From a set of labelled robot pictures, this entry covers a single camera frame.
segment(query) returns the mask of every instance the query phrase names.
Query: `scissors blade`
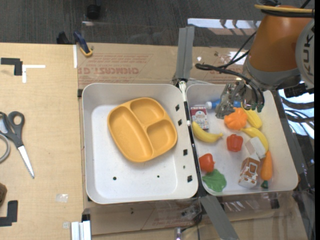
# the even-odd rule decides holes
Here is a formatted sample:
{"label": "scissors blade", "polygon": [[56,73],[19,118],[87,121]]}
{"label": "scissors blade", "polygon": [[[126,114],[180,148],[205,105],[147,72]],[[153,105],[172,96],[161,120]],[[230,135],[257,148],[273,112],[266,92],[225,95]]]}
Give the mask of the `scissors blade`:
{"label": "scissors blade", "polygon": [[26,151],[25,146],[22,145],[22,146],[18,147],[18,150],[20,152],[20,155],[23,159],[23,162],[24,162],[28,172],[30,173],[31,177],[34,179],[35,174],[34,174],[34,171],[32,170],[31,163],[30,163],[29,157],[27,155],[27,151]]}

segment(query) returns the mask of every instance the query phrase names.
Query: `black scissors handle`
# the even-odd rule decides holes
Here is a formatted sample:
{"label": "black scissors handle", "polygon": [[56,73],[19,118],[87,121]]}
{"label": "black scissors handle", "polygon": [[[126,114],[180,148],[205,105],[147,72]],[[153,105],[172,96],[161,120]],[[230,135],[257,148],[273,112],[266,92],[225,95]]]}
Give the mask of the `black scissors handle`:
{"label": "black scissors handle", "polygon": [[[0,133],[12,140],[17,148],[23,146],[22,127],[25,124],[25,116],[18,111],[13,111],[9,115],[0,112],[0,118],[1,117],[3,118],[4,126],[7,132],[0,130]],[[15,123],[15,117],[20,118],[20,123]]]}

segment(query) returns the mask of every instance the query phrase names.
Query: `brown object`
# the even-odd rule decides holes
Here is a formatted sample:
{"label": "brown object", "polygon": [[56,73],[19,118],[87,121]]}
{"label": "brown object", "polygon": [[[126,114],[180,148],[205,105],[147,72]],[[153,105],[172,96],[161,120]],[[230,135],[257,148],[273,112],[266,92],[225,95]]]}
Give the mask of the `brown object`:
{"label": "brown object", "polygon": [[6,193],[7,193],[6,186],[0,183],[0,206],[2,206],[2,204],[5,201]]}
{"label": "brown object", "polygon": [[[283,8],[295,8],[283,5]],[[260,71],[281,72],[297,68],[296,44],[311,18],[266,15],[249,53],[251,65]]]}

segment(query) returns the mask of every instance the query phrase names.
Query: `wire cutters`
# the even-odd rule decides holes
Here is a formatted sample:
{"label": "wire cutters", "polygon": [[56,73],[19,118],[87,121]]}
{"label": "wire cutters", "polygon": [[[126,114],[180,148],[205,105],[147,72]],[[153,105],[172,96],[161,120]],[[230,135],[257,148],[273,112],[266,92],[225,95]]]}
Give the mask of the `wire cutters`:
{"label": "wire cutters", "polygon": [[[20,118],[19,123],[15,123],[15,117]],[[30,173],[31,177],[34,179],[35,174],[32,169],[26,148],[22,141],[22,128],[25,123],[25,116],[18,112],[13,111],[9,115],[6,115],[3,112],[0,112],[0,121],[3,121],[4,127],[0,128],[0,134],[6,136],[8,139],[12,140],[16,148],[19,150],[20,155],[23,159],[23,162]]]}

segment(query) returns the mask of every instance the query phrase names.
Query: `toy tomato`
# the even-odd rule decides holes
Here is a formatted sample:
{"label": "toy tomato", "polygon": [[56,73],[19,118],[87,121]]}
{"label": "toy tomato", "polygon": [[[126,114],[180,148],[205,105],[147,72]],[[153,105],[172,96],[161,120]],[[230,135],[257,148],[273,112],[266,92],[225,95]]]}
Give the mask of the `toy tomato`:
{"label": "toy tomato", "polygon": [[226,138],[226,146],[229,151],[233,151],[233,152],[240,151],[242,148],[243,142],[244,142],[244,138],[236,134],[231,134]]}
{"label": "toy tomato", "polygon": [[241,107],[234,107],[235,112],[224,116],[224,123],[229,129],[240,130],[247,124],[247,114]]}
{"label": "toy tomato", "polygon": [[200,169],[211,173],[215,168],[215,161],[212,157],[212,154],[207,153],[199,158]]}

